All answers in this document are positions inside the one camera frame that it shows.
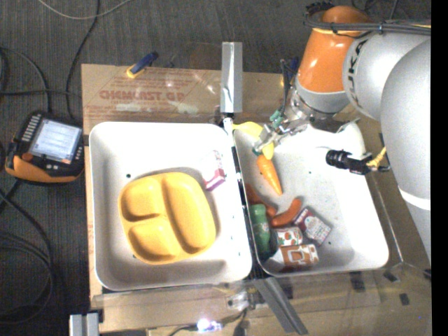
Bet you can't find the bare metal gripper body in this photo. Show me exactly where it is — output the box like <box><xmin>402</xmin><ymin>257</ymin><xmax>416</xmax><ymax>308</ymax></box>
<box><xmin>264</xmin><ymin>91</ymin><xmax>318</xmax><ymax>138</ymax></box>

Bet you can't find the yellow banana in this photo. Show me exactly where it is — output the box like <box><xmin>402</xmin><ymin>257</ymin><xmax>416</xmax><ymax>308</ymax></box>
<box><xmin>231</xmin><ymin>120</ymin><xmax>276</xmax><ymax>161</ymax></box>

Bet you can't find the orange carrot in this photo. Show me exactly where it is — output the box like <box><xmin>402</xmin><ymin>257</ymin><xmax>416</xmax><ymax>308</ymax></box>
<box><xmin>256</xmin><ymin>153</ymin><xmax>284</xmax><ymax>197</ymax></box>

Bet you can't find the orange-brown sausage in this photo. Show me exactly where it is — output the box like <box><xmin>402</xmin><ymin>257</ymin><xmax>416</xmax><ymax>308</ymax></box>
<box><xmin>244</xmin><ymin>183</ymin><xmax>278</xmax><ymax>218</ymax></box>
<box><xmin>270</xmin><ymin>197</ymin><xmax>303</xmax><ymax>228</ymax></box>

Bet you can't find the pink and white carton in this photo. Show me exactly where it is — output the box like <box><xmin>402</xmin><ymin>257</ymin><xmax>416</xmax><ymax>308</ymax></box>
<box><xmin>202</xmin><ymin>149</ymin><xmax>228</xmax><ymax>193</ymax></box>

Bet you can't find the green bottle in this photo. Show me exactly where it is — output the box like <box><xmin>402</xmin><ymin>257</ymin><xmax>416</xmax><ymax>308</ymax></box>
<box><xmin>248</xmin><ymin>203</ymin><xmax>272</xmax><ymax>256</ymax></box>

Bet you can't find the white plastic tray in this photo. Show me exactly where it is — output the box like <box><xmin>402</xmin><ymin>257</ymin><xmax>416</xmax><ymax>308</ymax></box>
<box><xmin>232</xmin><ymin>120</ymin><xmax>391</xmax><ymax>278</ymax></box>
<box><xmin>88</xmin><ymin>120</ymin><xmax>253</xmax><ymax>292</ymax></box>

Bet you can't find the red and white carton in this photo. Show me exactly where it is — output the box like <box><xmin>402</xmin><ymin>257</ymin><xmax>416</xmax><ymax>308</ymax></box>
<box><xmin>293</xmin><ymin>206</ymin><xmax>333</xmax><ymax>247</ymax></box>

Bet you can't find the white can with tomato print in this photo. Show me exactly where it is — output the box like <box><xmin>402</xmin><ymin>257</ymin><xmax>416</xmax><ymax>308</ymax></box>
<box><xmin>274</xmin><ymin>226</ymin><xmax>305</xmax><ymax>249</ymax></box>

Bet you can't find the orange and white can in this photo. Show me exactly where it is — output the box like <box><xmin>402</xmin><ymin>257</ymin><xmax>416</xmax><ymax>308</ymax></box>
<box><xmin>275</xmin><ymin>243</ymin><xmax>321</xmax><ymax>269</ymax></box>

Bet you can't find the yellow divided plate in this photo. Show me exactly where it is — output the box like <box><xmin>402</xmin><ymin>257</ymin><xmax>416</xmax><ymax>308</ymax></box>
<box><xmin>118</xmin><ymin>171</ymin><xmax>218</xmax><ymax>266</ymax></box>

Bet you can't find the brown cardboard board, red print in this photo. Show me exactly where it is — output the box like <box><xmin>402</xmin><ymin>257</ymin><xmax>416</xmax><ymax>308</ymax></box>
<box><xmin>80</xmin><ymin>64</ymin><xmax>432</xmax><ymax>333</ymax></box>

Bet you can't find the black cylinder on white bracket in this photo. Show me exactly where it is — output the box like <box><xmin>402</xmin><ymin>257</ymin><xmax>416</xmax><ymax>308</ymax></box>
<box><xmin>316</xmin><ymin>118</ymin><xmax>373</xmax><ymax>176</ymax></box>

